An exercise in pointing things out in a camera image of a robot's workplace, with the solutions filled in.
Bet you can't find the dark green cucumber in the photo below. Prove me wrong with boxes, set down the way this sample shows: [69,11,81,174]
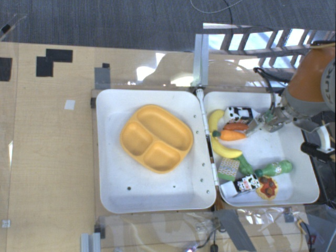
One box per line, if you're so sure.
[237,154,254,176]

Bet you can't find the green bottle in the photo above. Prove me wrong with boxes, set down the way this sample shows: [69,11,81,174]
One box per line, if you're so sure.
[254,160,293,179]

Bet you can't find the yellow banana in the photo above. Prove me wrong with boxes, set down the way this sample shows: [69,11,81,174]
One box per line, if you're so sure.
[207,109,243,160]

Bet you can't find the orange carrot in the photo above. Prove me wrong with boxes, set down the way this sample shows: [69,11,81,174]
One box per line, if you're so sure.
[212,129,248,142]

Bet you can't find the orange-red sausage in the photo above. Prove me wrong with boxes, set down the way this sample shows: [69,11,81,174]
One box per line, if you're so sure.
[223,122,249,132]

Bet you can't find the green patterned carton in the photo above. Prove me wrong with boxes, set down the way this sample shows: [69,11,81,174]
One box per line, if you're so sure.
[217,157,241,182]

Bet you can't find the black and white cow-print carton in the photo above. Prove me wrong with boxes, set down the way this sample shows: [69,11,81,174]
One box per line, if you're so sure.
[223,106,261,124]

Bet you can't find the pizza slice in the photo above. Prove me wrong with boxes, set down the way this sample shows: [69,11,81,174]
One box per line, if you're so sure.
[255,175,279,201]

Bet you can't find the orange divided plate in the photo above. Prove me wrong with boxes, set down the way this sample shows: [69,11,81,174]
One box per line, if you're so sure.
[119,103,195,175]

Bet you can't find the white plastic tray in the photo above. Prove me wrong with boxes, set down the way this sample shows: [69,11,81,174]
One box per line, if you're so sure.
[95,88,217,215]
[203,91,321,208]

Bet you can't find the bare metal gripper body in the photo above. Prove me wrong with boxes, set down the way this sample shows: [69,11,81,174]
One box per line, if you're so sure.
[258,106,294,133]

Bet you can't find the black cylinder on white bracket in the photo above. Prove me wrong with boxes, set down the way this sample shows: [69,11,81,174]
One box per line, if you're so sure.
[300,124,336,163]

